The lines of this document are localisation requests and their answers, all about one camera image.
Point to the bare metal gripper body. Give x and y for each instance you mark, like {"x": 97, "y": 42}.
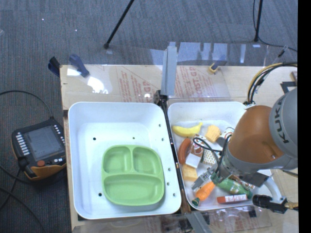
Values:
{"x": 224, "y": 170}

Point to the dull grey metal gripper finger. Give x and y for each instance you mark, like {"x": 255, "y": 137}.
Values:
{"x": 200, "y": 181}

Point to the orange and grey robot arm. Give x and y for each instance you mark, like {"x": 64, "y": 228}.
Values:
{"x": 257, "y": 135}

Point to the orange carrot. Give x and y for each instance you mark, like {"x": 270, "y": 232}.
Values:
{"x": 205, "y": 191}

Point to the green bottle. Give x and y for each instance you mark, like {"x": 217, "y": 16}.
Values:
{"x": 232, "y": 187}

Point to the white orange patterned packet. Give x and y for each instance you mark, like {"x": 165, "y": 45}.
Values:
{"x": 209, "y": 157}

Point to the brown and white carton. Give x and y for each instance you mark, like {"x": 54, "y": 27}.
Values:
{"x": 195, "y": 154}

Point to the small white can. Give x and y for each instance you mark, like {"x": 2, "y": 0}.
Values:
{"x": 226, "y": 136}

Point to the red sausage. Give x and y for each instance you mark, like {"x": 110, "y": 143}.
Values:
{"x": 183, "y": 150}

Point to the orange waffle biscuit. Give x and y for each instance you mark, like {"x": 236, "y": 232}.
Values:
{"x": 213, "y": 133}

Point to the yellow banana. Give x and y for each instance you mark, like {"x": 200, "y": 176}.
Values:
{"x": 185, "y": 130}

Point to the white plastic tray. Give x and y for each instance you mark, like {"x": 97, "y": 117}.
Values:
{"x": 209, "y": 113}
{"x": 116, "y": 120}

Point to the green divided plate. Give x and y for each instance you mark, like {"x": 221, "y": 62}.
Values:
{"x": 132, "y": 176}

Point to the brown cardboard board red print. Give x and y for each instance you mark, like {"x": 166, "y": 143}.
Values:
{"x": 136, "y": 84}

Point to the black stand leg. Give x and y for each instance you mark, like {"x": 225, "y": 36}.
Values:
{"x": 259, "y": 16}
{"x": 121, "y": 18}

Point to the black cylinder on white bracket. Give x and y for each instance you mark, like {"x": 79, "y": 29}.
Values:
{"x": 264, "y": 201}

